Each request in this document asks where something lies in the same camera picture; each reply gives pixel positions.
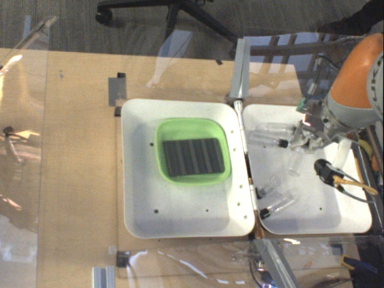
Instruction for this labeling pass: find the thin black and white rod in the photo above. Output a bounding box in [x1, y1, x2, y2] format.
[233, 100, 260, 211]

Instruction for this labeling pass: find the green plastic bowl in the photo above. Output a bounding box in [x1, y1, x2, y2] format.
[154, 117, 232, 187]

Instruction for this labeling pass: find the black ribbed rectangular pad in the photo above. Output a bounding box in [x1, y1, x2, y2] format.
[161, 137, 226, 178]

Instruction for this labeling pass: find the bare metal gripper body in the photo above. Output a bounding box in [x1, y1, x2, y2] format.
[298, 112, 341, 145]

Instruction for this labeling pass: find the black office chair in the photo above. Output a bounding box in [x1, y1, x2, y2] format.
[95, 0, 267, 57]

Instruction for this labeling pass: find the white plastic tray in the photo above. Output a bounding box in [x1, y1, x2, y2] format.
[120, 98, 256, 239]
[241, 103, 374, 235]

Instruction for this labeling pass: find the clear plastic bottle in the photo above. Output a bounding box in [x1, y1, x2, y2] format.
[247, 130, 289, 149]
[287, 146, 310, 177]
[259, 191, 296, 220]
[254, 122, 297, 137]
[256, 175, 283, 199]

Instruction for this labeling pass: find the black cylinder on white bracket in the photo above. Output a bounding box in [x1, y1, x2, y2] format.
[314, 138, 352, 187]

